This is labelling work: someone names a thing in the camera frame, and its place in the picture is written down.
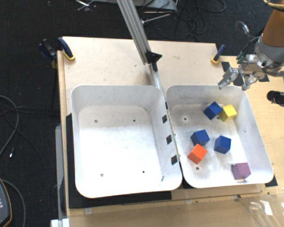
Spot yellow cube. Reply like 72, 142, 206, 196
218, 104, 238, 122

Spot pale wood board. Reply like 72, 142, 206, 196
61, 36, 262, 201

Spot blue cube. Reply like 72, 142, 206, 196
190, 129, 211, 147
203, 101, 223, 121
213, 135, 232, 155

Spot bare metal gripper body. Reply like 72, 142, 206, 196
236, 53, 283, 79

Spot black cylinder on white bracket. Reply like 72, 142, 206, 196
266, 70, 284, 108

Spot thin black and white rod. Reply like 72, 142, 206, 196
150, 64, 181, 166

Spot white plastic tray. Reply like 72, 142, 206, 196
165, 84, 275, 189
70, 84, 183, 199

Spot purple cube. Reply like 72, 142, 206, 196
231, 162, 252, 181

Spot orange cube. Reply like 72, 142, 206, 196
186, 143, 208, 165

